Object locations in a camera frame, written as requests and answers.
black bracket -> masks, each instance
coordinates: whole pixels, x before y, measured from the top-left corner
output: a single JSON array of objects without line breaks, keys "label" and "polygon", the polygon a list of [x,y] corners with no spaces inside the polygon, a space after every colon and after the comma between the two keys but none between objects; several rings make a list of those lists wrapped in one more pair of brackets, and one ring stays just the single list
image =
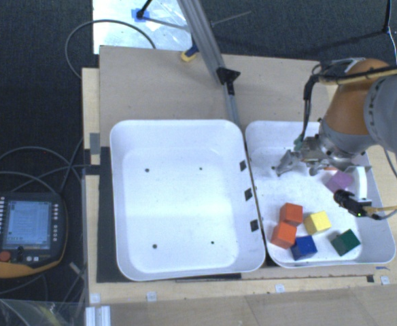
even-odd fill
[{"label": "black bracket", "polygon": [[227,87],[227,92],[229,95],[235,95],[235,88],[233,87],[233,82],[240,76],[239,71],[230,70],[226,68],[218,68],[217,75],[221,84],[225,84]]}]

white tray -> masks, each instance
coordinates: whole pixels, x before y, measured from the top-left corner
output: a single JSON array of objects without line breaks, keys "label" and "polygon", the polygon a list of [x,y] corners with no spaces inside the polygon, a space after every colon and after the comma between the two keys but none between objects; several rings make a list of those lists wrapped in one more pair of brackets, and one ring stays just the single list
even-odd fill
[{"label": "white tray", "polygon": [[[310,123],[306,136],[315,135],[318,127],[318,123]],[[391,261],[395,255],[395,242],[387,220],[356,218],[340,208],[333,200],[332,192],[324,185],[331,178],[332,172],[323,171],[311,177],[305,164],[300,163],[290,172],[278,177],[271,169],[279,164],[287,149],[293,148],[293,141],[302,129],[302,122],[257,121],[252,122],[245,132],[256,196],[263,219],[266,248],[271,258],[287,268]],[[369,165],[366,155],[357,157],[354,162]],[[367,172],[366,178],[368,198],[373,201],[373,206],[381,206],[371,170]],[[273,228],[279,221],[280,208],[286,202],[302,205],[304,217],[322,210],[327,212],[332,227],[314,234],[318,252],[313,257],[294,261],[290,249],[282,249],[270,243]],[[341,257],[330,244],[330,240],[348,229],[353,230],[361,245]],[[307,235],[307,231],[301,224],[298,226],[297,236],[304,235]]]},{"label": "white tray", "polygon": [[265,248],[237,126],[119,122],[111,131],[111,164],[117,261],[127,278],[249,272],[262,265]]}]

cube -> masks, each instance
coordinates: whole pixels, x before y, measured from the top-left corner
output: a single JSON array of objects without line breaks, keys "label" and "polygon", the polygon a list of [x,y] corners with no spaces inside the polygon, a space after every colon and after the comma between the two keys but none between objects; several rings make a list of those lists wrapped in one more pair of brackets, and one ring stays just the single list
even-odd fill
[{"label": "cube", "polygon": [[339,256],[344,256],[344,254],[360,245],[360,241],[352,230],[339,234],[331,243]]},{"label": "cube", "polygon": [[271,243],[289,249],[295,243],[296,227],[286,222],[280,222],[274,227]]},{"label": "cube", "polygon": [[285,203],[280,208],[280,222],[298,226],[303,222],[303,207],[301,205]]},{"label": "cube", "polygon": [[330,180],[326,183],[326,187],[333,193],[338,189],[346,189],[354,182],[350,174],[338,170]]},{"label": "cube", "polygon": [[291,246],[291,252],[292,256],[294,256],[294,259],[297,261],[315,255],[318,250],[316,249],[312,236],[300,236],[295,238],[295,244]]},{"label": "cube", "polygon": [[306,227],[307,233],[309,233],[311,236],[315,233],[323,232],[332,227],[332,224],[330,223],[325,211],[310,214],[305,218],[304,225]]}]

orange block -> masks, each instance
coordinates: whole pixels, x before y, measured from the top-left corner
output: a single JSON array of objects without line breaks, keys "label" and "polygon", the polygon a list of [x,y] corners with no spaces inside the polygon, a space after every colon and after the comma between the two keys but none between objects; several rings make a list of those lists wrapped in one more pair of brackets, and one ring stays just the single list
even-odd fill
[{"label": "orange block", "polygon": [[280,222],[298,226],[303,222],[303,207],[301,205],[285,203],[280,208]]},{"label": "orange block", "polygon": [[296,227],[286,222],[280,222],[274,227],[271,243],[289,249],[295,244]]}]

red emergency stop button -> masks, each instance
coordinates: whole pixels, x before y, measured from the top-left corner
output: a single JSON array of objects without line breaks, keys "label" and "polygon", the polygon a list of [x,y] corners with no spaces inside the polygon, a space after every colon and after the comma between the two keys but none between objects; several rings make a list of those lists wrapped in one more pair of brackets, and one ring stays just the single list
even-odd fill
[{"label": "red emergency stop button", "polygon": [[9,251],[1,251],[0,262],[8,262],[11,259],[11,253]]}]

